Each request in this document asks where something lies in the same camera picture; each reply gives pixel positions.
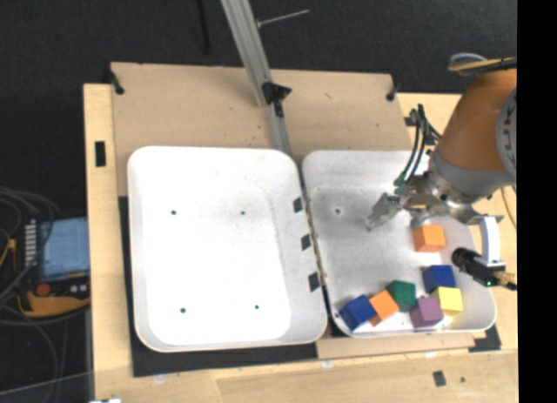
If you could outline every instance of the green cube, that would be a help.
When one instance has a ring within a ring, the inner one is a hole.
[[[394,280],[387,287],[387,291],[396,302],[401,312],[409,312],[416,306],[416,285],[411,282]]]

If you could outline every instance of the colored block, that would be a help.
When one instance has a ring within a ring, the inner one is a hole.
[[[456,286],[453,268],[450,265],[431,265],[421,275],[427,293],[431,293],[437,287]]]
[[[416,285],[411,282],[394,280],[386,290],[391,293],[394,302],[397,303],[401,312],[408,312],[416,305]]]
[[[441,225],[422,225],[412,235],[416,252],[438,252],[446,245]]]
[[[399,305],[387,290],[383,290],[372,298],[369,298],[369,302],[377,313],[370,319],[373,326],[376,326],[384,319],[389,318],[399,311]]]
[[[456,287],[437,287],[432,296],[439,300],[445,316],[454,316],[462,312],[462,293]]]
[[[339,314],[350,330],[353,331],[367,320],[373,318],[376,312],[367,297],[361,295],[345,304],[345,306],[340,309]]]
[[[416,299],[416,306],[408,314],[416,328],[435,326],[445,317],[439,300],[434,296]]]

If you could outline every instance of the wooden table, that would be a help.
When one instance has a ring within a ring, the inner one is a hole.
[[[517,293],[502,288],[493,289],[500,350],[468,351],[486,336],[483,332],[369,340],[333,339],[325,334],[318,341],[317,360],[133,377],[117,207],[117,197],[125,194],[126,158],[134,145],[144,142],[272,147],[272,140],[266,114],[254,105],[241,68],[113,64],[112,69],[126,90],[124,96],[116,97],[108,84],[84,86],[96,398],[118,397],[124,403],[518,401]],[[285,100],[285,115],[298,162],[318,148],[409,149],[412,133],[405,128],[403,116],[422,103],[433,126],[442,131],[460,98],[406,93],[386,104],[392,80],[385,74],[272,74],[273,81],[293,88]],[[135,108],[135,115],[125,116],[127,104]],[[223,112],[223,104],[235,113]],[[186,121],[180,117],[184,109],[189,114]],[[240,123],[246,113],[253,114],[258,130],[249,136]],[[157,123],[162,119],[176,127],[149,124],[150,115]],[[224,127],[218,118],[225,119]],[[208,119],[211,129],[199,129],[200,120]],[[238,126],[232,125],[235,119]],[[175,137],[176,130],[188,126],[191,131],[183,134],[189,139]],[[104,163],[96,154],[101,142]],[[516,197],[511,188],[505,189],[505,199],[507,205],[499,191],[476,208],[507,214],[508,206],[515,216]],[[509,217],[500,224],[500,232],[501,257],[508,270],[516,272],[516,231]],[[479,244],[479,233],[474,230],[473,235]],[[439,371],[445,386],[437,386],[433,379]]]

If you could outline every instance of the white tray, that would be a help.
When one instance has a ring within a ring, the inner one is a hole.
[[[149,146],[131,155],[128,186],[134,316],[148,347],[280,346],[323,334],[325,302],[309,280],[318,267],[291,158]]]
[[[454,267],[464,311],[433,328],[414,330],[408,313],[398,312],[376,326],[367,322],[356,331],[339,316],[348,301],[381,292],[394,279],[413,282],[419,296],[427,296],[421,267],[449,264],[458,247],[475,250],[470,229],[453,218],[434,218],[443,226],[446,247],[440,252],[417,253],[413,248],[410,215],[399,212],[388,223],[366,229],[365,218],[383,192],[393,192],[410,156],[409,151],[315,151],[302,165],[312,225],[331,312],[344,333],[365,338],[414,332],[482,331],[495,321],[496,308],[489,288]],[[420,174],[426,168],[422,160]]]

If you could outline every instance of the purple cube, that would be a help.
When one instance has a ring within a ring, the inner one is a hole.
[[[416,306],[409,314],[416,328],[435,326],[444,318],[439,300],[434,296],[416,299]]]
[[[347,303],[339,313],[351,331],[377,314],[365,295],[360,295]]]
[[[433,292],[437,287],[455,287],[453,268],[450,265],[431,265],[422,273],[424,287],[427,293]]]

